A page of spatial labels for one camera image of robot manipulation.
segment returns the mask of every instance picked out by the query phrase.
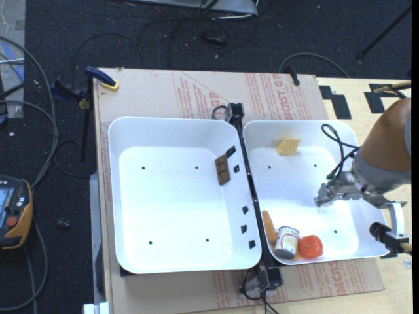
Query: red tomato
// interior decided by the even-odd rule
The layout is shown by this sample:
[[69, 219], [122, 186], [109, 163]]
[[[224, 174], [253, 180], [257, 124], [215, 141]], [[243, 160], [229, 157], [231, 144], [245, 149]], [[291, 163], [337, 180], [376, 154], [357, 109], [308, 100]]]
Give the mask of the red tomato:
[[323, 243], [316, 235], [303, 237], [299, 241], [299, 252], [301, 257], [311, 259], [323, 254]]

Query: dark floor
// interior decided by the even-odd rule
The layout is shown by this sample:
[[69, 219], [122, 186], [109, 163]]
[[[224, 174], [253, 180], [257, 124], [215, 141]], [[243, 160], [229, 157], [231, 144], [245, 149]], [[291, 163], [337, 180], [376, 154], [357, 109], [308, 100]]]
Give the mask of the dark floor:
[[[285, 65], [297, 73], [405, 79], [412, 65], [411, 12], [361, 61], [357, 54], [410, 5], [411, 0], [260, 0], [259, 17], [219, 21], [230, 39], [220, 49], [199, 38], [194, 9], [133, 1], [26, 0], [25, 48], [40, 63], [49, 83], [61, 75], [81, 87], [86, 86], [88, 65], [272, 73], [285, 59], [300, 53], [323, 58], [307, 54], [289, 58]], [[206, 17], [223, 15], [203, 14], [200, 27], [221, 31]], [[167, 20], [186, 17], [191, 19]], [[46, 82], [28, 54], [25, 100], [51, 111]], [[60, 142], [69, 142], [60, 145], [34, 197], [48, 253], [48, 277], [37, 297], [37, 309], [39, 313], [81, 313], [82, 305], [93, 301], [88, 176], [95, 166], [94, 134], [91, 129], [88, 158], [81, 163], [83, 113], [73, 102], [55, 101], [55, 110]], [[31, 107], [25, 108], [23, 119], [0, 126], [2, 173], [33, 183], [53, 135], [49, 120]], [[69, 221], [68, 229], [57, 227], [61, 218]], [[44, 257], [34, 228], [26, 247], [38, 288]], [[24, 250], [1, 251], [0, 311], [24, 303], [31, 294]], [[33, 311], [29, 304], [14, 313]]]

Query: multimeter screen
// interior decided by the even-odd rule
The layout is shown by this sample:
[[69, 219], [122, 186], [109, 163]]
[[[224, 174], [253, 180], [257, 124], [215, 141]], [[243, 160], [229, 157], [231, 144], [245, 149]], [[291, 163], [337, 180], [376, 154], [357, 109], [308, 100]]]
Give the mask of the multimeter screen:
[[6, 212], [4, 208], [9, 204], [10, 198], [13, 195], [13, 188], [0, 188], [0, 228], [5, 221]]

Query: soda can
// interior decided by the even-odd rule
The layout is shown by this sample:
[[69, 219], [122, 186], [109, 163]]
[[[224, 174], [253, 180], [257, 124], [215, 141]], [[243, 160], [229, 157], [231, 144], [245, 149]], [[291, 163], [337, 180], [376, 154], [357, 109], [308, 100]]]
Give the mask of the soda can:
[[300, 232], [292, 227], [281, 227], [278, 230], [274, 255], [284, 260], [292, 260], [297, 252], [299, 244]]

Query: empty white tray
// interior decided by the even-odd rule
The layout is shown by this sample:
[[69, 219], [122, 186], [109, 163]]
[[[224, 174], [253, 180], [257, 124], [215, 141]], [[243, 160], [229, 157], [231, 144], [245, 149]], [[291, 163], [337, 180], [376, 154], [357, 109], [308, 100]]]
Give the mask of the empty white tray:
[[[233, 146], [231, 181], [221, 186], [215, 159]], [[109, 152], [116, 254], [124, 269], [233, 270], [258, 263], [259, 231], [233, 126], [119, 118], [109, 127]]]
[[[244, 128], [244, 140], [261, 211], [267, 210], [274, 227], [296, 228], [301, 237], [317, 235], [323, 242], [321, 257], [281, 260], [284, 264], [306, 264], [383, 256], [388, 250], [369, 233], [374, 222], [386, 224], [381, 210], [363, 199], [339, 200], [316, 207], [321, 183], [340, 162], [338, 143], [328, 138], [321, 125], [332, 125], [341, 141], [358, 145], [351, 128], [336, 120], [252, 121]], [[280, 156], [277, 145], [284, 139], [300, 139], [294, 155]], [[344, 147], [344, 154], [352, 148]], [[343, 171], [349, 171], [349, 158]]]

